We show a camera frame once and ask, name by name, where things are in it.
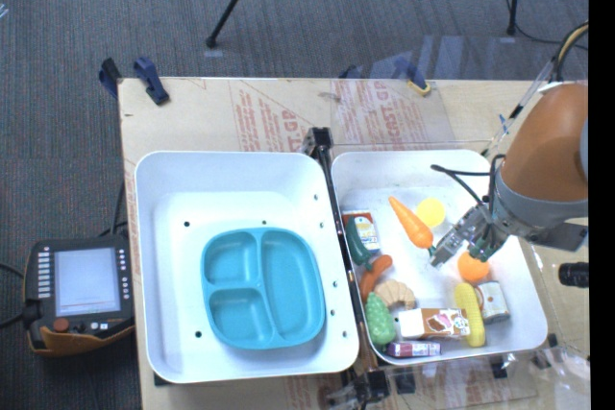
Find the white tray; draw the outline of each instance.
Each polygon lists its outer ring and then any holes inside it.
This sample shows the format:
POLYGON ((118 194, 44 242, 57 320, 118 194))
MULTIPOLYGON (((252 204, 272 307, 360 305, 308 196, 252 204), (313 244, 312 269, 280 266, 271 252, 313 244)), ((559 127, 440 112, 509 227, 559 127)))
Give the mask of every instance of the white tray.
POLYGON ((135 170, 149 362, 173 383, 343 371, 358 354, 357 326, 324 173, 298 153, 156 152, 135 170), (289 229, 312 247, 326 319, 302 345, 237 349, 213 333, 200 261, 218 233, 289 229))
MULTIPOLYGON (((410 243, 388 202, 389 195, 393 195, 414 209, 427 197, 439 199, 446 207, 446 219, 433 229, 434 245, 437 244, 475 202, 452 178, 431 170, 432 164, 459 171, 489 171, 484 157, 467 150, 347 152, 333 161, 332 180, 342 211, 368 209, 372 213, 381 252, 393 257, 393 266, 381 279, 405 282, 414 292, 418 307, 455 307, 455 286, 462 282, 456 261, 463 249, 439 270, 433 268, 429 253, 410 243)), ((461 178, 479 197, 487 193, 487 177, 461 178)), ((483 347, 470 348, 462 340, 447 340, 442 342, 441 355, 403 359, 378 352, 374 346, 372 349, 386 362, 405 366, 540 346, 547 337, 547 319, 519 240, 508 238, 489 262, 493 278, 501 284, 510 319, 485 326, 483 347)), ((356 266, 355 270, 360 278, 363 267, 356 266)))

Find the yellow corn cob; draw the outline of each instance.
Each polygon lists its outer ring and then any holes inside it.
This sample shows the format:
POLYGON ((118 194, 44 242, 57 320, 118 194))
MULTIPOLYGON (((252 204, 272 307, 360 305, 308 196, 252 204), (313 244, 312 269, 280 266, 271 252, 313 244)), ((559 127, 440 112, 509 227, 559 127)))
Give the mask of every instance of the yellow corn cob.
POLYGON ((470 334, 466 337, 468 345, 482 347, 484 345, 484 322, 474 287, 468 282, 461 282, 455 288, 455 302, 457 307, 465 309, 465 315, 468 317, 470 324, 470 334))

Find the wooden table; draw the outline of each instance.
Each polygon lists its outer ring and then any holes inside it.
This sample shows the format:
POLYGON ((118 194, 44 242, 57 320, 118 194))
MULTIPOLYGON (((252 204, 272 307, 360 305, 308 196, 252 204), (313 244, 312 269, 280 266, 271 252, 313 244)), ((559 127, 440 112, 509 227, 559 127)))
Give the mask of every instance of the wooden table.
MULTIPOLYGON (((311 127, 329 127, 339 152, 463 147, 485 148, 525 94, 531 81, 430 81, 421 96, 399 80, 161 78, 170 100, 160 106, 145 92, 140 79, 118 85, 119 116, 127 208, 133 254, 136 338, 139 347, 143 408, 329 408, 325 395, 341 387, 338 374, 264 378, 192 385, 157 385, 145 350, 145 328, 138 231, 135 215, 135 167, 150 152, 271 151, 295 152, 311 127)), ((547 376, 524 356, 513 356, 508 377, 473 381, 466 377, 445 384, 439 370, 427 364, 418 373, 416 390, 391 396, 374 408, 564 408, 570 398, 589 407, 589 293, 560 285, 556 267, 587 261, 587 248, 576 253, 534 248, 522 242, 543 302, 550 332, 558 342, 553 351, 538 353, 551 366, 575 365, 561 395, 553 375, 547 376)), ((479 362, 467 361, 478 374, 479 362)))

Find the button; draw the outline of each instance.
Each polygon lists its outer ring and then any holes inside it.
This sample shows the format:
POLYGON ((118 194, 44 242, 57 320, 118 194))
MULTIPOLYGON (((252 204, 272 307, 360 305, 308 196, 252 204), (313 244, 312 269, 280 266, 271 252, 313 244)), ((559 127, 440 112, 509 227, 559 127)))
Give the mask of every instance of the button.
POLYGON ((69 326, 70 323, 66 320, 66 318, 56 318, 54 320, 54 331, 57 331, 58 333, 66 333, 69 326))

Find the croissant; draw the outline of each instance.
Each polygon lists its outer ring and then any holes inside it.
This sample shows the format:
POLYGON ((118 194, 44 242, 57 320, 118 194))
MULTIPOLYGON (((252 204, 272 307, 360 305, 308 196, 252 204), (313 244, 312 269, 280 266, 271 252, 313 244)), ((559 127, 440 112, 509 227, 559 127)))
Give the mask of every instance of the croissant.
POLYGON ((374 288, 374 292, 381 297, 386 307, 391 307, 396 302, 402 302, 406 309, 414 309, 416 307, 416 298, 412 289, 394 278, 379 283, 374 288))

